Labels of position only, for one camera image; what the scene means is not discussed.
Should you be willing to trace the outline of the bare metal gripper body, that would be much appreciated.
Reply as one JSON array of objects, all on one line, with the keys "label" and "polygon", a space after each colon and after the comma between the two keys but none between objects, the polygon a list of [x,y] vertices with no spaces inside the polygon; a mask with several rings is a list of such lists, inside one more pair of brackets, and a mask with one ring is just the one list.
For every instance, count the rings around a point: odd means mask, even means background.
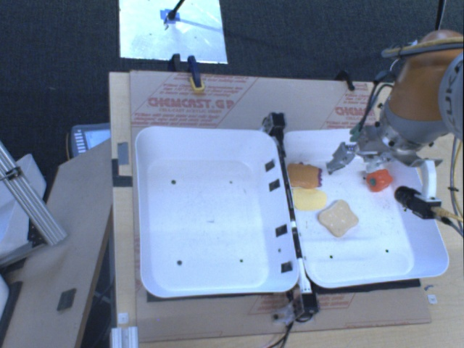
[{"label": "bare metal gripper body", "polygon": [[364,162],[421,162],[418,152],[433,141],[406,138],[388,124],[364,127],[357,141],[357,154]]}]

